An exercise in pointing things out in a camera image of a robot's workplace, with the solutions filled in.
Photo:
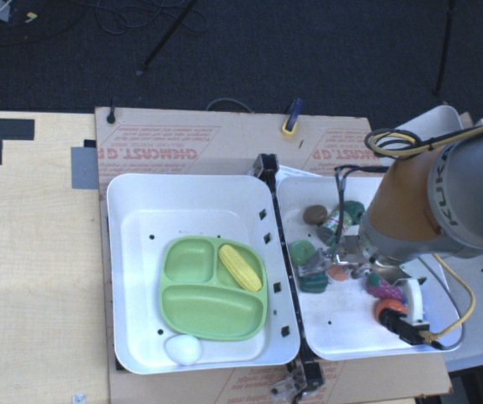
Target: green divided tray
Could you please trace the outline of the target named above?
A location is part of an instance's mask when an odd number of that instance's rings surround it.
[[[242,289],[218,257],[232,245],[262,281],[257,292]],[[167,325],[198,338],[234,341],[255,335],[266,320],[268,281],[262,259],[249,246],[219,237],[181,237],[165,250],[159,307]]]

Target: dark floor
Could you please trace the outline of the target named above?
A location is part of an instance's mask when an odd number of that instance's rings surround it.
[[[0,20],[0,110],[97,106],[368,117],[448,103],[483,118],[483,0],[13,0]],[[448,19],[448,58],[434,94]]]

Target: yellow corn cob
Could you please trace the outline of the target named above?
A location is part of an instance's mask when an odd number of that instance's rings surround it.
[[[251,265],[230,244],[219,247],[219,260],[242,289],[256,292],[262,288],[262,281]]]

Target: white egg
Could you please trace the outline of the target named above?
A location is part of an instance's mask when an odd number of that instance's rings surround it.
[[[165,351],[177,364],[193,365],[202,356],[202,343],[193,335],[175,335],[165,342]]]

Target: cardboard sheet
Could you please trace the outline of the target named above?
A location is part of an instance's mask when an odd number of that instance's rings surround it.
[[[247,174],[261,153],[279,163],[320,175],[342,164],[378,165],[364,146],[363,118],[300,115],[293,136],[281,133],[285,115],[162,109],[96,109],[103,271],[113,404],[195,402],[276,404],[270,386],[284,366],[213,369],[166,375],[135,375],[117,369],[113,347],[107,208],[109,182],[121,173]],[[450,380],[441,354],[413,354],[355,361],[321,361],[325,385],[302,402],[354,403],[448,393]]]

